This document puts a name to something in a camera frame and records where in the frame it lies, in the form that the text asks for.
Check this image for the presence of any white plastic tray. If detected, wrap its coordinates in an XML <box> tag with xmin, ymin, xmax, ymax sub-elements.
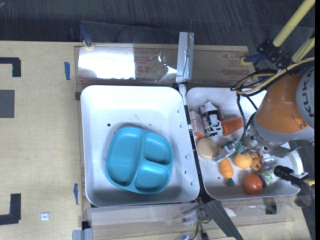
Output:
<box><xmin>79</xmin><ymin>84</ymin><xmax>201</xmax><ymax>208</ymax></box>
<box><xmin>185</xmin><ymin>86</ymin><xmax>305</xmax><ymax>201</ymax></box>

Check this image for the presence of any yellow orange fruit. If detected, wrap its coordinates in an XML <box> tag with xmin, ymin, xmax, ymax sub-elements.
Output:
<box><xmin>233</xmin><ymin>153</ymin><xmax>253</xmax><ymax>170</ymax></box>

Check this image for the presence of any pale orange carton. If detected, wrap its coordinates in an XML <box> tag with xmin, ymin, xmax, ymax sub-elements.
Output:
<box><xmin>188</xmin><ymin>110</ymin><xmax>205</xmax><ymax>135</ymax></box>

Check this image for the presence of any green and white can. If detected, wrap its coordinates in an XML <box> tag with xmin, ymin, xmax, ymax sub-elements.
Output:
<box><xmin>258</xmin><ymin>167</ymin><xmax>281</xmax><ymax>188</ymax></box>

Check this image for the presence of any orange bottle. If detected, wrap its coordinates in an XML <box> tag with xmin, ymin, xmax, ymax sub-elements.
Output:
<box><xmin>220</xmin><ymin>116</ymin><xmax>245</xmax><ymax>136</ymax></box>

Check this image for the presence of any black and white cow-print carton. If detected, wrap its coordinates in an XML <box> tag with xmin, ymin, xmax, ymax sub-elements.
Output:
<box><xmin>201</xmin><ymin>101</ymin><xmax>224</xmax><ymax>138</ymax></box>

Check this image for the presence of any thin black and white rod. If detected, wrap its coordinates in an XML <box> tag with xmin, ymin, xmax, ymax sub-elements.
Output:
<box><xmin>178</xmin><ymin>83</ymin><xmax>201</xmax><ymax>201</ymax></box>

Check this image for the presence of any red tomato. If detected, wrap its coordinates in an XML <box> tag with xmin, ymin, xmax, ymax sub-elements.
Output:
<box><xmin>243</xmin><ymin>174</ymin><xmax>264</xmax><ymax>196</ymax></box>

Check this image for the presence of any brown pretzel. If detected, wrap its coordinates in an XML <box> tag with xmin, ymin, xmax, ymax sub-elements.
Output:
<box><xmin>249</xmin><ymin>152</ymin><xmax>263</xmax><ymax>172</ymax></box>

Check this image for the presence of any orange carrot with green top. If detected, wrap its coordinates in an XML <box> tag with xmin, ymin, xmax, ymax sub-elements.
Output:
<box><xmin>219</xmin><ymin>157</ymin><xmax>236</xmax><ymax>187</ymax></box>

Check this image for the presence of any blue divided plate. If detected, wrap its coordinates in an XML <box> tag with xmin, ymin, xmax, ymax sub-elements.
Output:
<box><xmin>104</xmin><ymin>126</ymin><xmax>175</xmax><ymax>195</ymax></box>

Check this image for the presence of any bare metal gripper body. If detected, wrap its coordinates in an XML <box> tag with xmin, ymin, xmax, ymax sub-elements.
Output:
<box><xmin>242</xmin><ymin>130</ymin><xmax>276</xmax><ymax>156</ymax></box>

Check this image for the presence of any white and red can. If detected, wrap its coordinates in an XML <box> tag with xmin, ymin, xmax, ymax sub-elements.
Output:
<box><xmin>260</xmin><ymin>153</ymin><xmax>278</xmax><ymax>168</ymax></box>

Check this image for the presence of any black cylinder on white bracket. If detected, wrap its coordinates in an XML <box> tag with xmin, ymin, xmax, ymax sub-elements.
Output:
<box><xmin>273</xmin><ymin>149</ymin><xmax>315</xmax><ymax>189</ymax></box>

